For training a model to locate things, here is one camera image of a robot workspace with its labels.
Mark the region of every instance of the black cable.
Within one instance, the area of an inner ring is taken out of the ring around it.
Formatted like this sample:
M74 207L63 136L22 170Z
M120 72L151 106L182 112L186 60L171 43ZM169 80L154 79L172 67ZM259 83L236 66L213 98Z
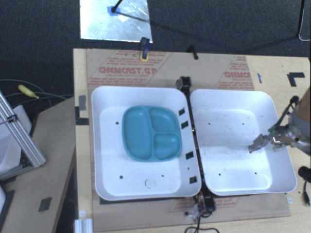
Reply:
M21 104L26 104L26 103L30 103L30 102L35 102L35 101L38 101L38 100L45 100L45 99L54 99L54 98L58 98L58 97L45 97L45 98L38 98L38 99L31 99L31 100L27 100L27 101L24 101L24 102L20 102L20 103L17 103L15 105L13 105L12 107L16 107L16 106L19 106Z
M52 96L52 97L56 97L56 98L60 98L60 99L67 99L65 98L64 96L73 96L73 94L68 94L68 95L57 95L57 94L52 94L52 93L46 93L46 92L35 92L36 94L39 94L39 95L46 95L46 96ZM10 98L10 97L13 97L13 96L18 96L18 95L26 95L24 93L13 93L13 94L10 94L10 95L7 95L5 96L6 98Z
M194 227L194 226L187 227L185 229L184 233L187 233L187 231L190 230L190 229L195 229L195 231L193 233L199 233L199 231L212 231L212 230L216 231L217 233L220 233L219 230L216 229L216 228L205 228L205 229L204 228L200 228L201 217L205 217L206 218L206 217L209 217L209 216L199 216L197 227Z
M305 200L306 206L310 206L310 199L306 191L307 187L307 181L305 181L305 184L303 185L303 198Z
M203 213L202 215L201 215L201 217L203 217L203 218L208 218L210 215L212 215L212 213Z

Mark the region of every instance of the wire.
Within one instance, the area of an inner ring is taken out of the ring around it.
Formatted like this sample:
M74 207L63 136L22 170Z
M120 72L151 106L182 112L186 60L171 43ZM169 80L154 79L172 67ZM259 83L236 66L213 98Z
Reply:
M31 99L31 100L27 100L27 101L24 101L24 102L17 103L15 105L13 105L12 107L16 107L16 106L19 106L21 104L26 104L26 103L30 103L30 102L35 102L35 101L38 101L38 100L54 99L54 98L57 98L57 97L50 96L50 97L45 97L45 98Z
M310 39L302 39L302 38L300 37L300 33L301 33L301 29L302 29L302 23L303 23L303 15L304 15L304 12L305 12L305 10L302 11L302 19L301 19L301 24L300 24L300 30L299 30L298 37L299 37L299 40L301 40L301 41L310 41Z
M303 197L304 197L306 206L310 206L310 199L306 191L306 186L307 186L307 181L305 181L305 184L303 185Z
M65 96L73 96L73 94L65 94L65 95L57 95L57 94L52 94L52 93L46 93L46 92L36 92L36 94L42 94L42 95L47 95L50 98L55 97L59 99L66 100ZM6 98L13 97L13 96L18 96L18 95L24 95L24 93L13 93L10 95L5 96Z
M187 231L190 230L190 229L195 229L195 231L193 233L199 233L199 231L216 231L217 233L220 233L219 230L216 229L216 228L205 228L205 229L204 228L200 228L201 217L205 217L206 218L206 217L209 217L209 216L199 216L197 227L190 226L190 227L185 229L184 233L187 233Z
M0 79L0 82L17 82L17 83L25 83L25 84L28 84L28 85L32 85L33 87L37 88L37 89L38 89L38 90L40 90L41 92L44 92L44 93L45 93L45 91L44 91L41 87L39 87L39 86L35 85L34 83L30 83L30 82L27 82L27 81L24 81L24 80L15 80L15 79Z

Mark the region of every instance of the small white object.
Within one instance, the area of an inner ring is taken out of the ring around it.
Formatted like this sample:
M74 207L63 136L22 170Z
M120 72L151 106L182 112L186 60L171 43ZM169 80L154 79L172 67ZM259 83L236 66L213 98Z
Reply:
M86 210L79 210L79 217L86 217Z
M288 202L289 204L293 204L293 203L294 203L294 201L293 201L292 198L286 198L286 199L287 199L287 202Z
M205 180L219 196L284 193L297 180L286 147L249 153L248 145L277 122L272 99L259 91L195 90L194 123Z
M132 106L171 110L181 129L179 156L163 162L141 162L125 151L122 117ZM95 187L105 200L190 197L201 189L201 177L185 95L173 88L102 86L92 94ZM186 158L192 152L193 157Z
M93 220L88 218L86 220L77 219L74 221L75 233L93 233Z

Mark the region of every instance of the toy sink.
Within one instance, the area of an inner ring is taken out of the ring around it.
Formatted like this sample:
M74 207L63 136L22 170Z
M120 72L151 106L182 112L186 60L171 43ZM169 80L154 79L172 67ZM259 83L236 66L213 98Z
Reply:
M188 104L173 88L102 86L91 98L95 187L105 200L190 197L202 186ZM289 192L287 148L248 145L277 121L256 91L195 90L191 106L206 184L219 196Z

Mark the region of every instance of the blue divided plate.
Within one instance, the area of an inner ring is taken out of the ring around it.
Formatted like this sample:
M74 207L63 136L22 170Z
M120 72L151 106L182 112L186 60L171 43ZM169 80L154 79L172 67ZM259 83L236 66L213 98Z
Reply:
M174 113L155 106L134 106L124 112L122 137L129 156L138 161L159 162L181 152L181 134Z

